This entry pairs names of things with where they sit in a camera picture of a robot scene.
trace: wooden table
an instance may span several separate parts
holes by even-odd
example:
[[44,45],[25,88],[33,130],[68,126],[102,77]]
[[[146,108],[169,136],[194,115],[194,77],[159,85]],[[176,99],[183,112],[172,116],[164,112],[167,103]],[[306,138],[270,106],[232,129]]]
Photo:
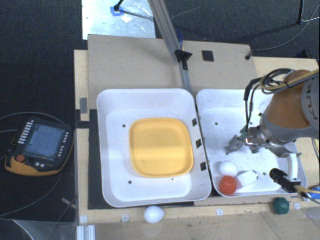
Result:
[[[279,68],[310,71],[319,68],[316,60],[311,59],[253,57],[253,61],[258,76],[263,76]],[[74,70],[77,110],[81,108],[80,100],[89,98],[88,65],[88,51],[76,50],[74,52]],[[88,112],[81,113],[81,121],[89,121]],[[308,179],[308,186],[318,185],[320,168],[311,140],[299,139],[296,145],[297,149],[303,153],[300,158]],[[301,200],[296,194],[285,195],[285,198],[290,202],[289,214],[291,216],[279,216],[271,212],[270,203],[275,198],[273,195],[241,198],[209,197],[204,201],[195,202],[193,207],[167,207],[164,209],[164,219],[156,225],[149,225],[145,222],[145,208],[143,207],[88,210],[88,129],[76,130],[75,151],[79,223],[81,225],[95,224],[97,239],[99,236],[103,239],[106,234],[109,236],[107,239],[123,240],[213,239],[212,235],[228,236],[230,239],[232,237],[256,239],[258,236],[261,237],[261,234],[265,236],[264,239],[289,239],[290,236],[298,239],[299,234],[301,238],[306,239],[305,234],[300,233],[301,229],[308,230],[309,235],[315,238],[320,234],[320,221],[308,214],[314,211],[320,214],[319,208],[313,202]],[[223,216],[218,216],[217,211],[222,211]],[[129,215],[130,222],[121,222],[122,215]],[[173,234],[178,234],[178,232],[183,233],[171,238]]]

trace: white tray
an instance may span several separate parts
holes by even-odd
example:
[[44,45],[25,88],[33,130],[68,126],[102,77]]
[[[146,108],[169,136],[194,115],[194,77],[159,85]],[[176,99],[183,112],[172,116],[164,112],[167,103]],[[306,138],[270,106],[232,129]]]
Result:
[[[246,124],[244,93],[244,90],[205,89],[196,96],[204,145],[215,189],[225,197],[287,194],[279,184],[270,178],[269,173],[274,168],[288,173],[289,168],[292,167],[297,171],[301,185],[307,187],[307,177],[299,158],[295,159],[294,164],[292,159],[278,158],[264,148],[260,149],[258,153],[252,154],[247,146],[226,155],[225,147],[228,146],[234,135],[240,135],[240,130]],[[266,110],[271,98],[271,95],[265,95],[260,90],[255,92],[251,118],[253,127],[259,125],[259,114]],[[290,144],[290,149],[297,150],[293,143]],[[239,173],[256,171],[258,180],[238,189],[232,195],[223,195],[219,190],[219,183],[223,177],[220,174],[219,166],[224,161],[233,162]]]
[[[201,140],[195,100],[183,89],[110,89],[97,98],[100,137],[102,190],[113,207],[135,207],[206,199],[212,191],[209,170],[204,169],[204,146]],[[170,178],[146,178],[133,168],[129,129],[137,120],[174,118],[188,128],[193,154],[192,170]]]

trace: dark carpet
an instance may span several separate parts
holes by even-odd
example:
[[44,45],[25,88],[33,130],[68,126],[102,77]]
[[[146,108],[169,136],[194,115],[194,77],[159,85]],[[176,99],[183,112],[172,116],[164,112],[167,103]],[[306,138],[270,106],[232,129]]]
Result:
[[[248,44],[253,50],[281,45],[302,30],[306,23],[297,24],[300,1],[165,0],[174,26],[185,40]],[[308,20],[319,3],[305,0],[302,18]],[[87,49],[82,40],[82,0],[0,0],[0,117],[43,112],[75,126],[73,52],[77,49]],[[288,45],[253,55],[295,58],[304,50],[319,59],[319,20],[312,21]],[[25,119],[19,116],[2,121],[0,131],[16,129]],[[0,154],[6,154],[12,137],[0,135]],[[75,197],[74,175],[72,154],[61,181],[46,199],[5,218],[56,221],[67,207],[61,199]],[[7,172],[2,161],[0,216],[41,198],[58,177],[17,176]],[[72,222],[75,217],[70,209],[61,221]]]

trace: green ball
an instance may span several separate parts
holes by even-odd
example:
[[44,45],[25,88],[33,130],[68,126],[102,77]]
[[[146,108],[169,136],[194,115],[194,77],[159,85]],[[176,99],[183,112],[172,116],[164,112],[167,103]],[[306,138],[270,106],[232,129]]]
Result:
[[289,207],[289,202],[283,197],[278,197],[273,202],[274,212],[279,215],[287,214],[289,212]]

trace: orange plate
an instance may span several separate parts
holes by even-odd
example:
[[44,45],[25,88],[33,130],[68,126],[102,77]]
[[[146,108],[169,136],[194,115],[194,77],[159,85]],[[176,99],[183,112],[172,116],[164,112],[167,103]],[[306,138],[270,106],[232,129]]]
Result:
[[143,177],[167,178],[187,174],[194,166],[188,128],[173,118],[147,118],[129,131],[134,169]]

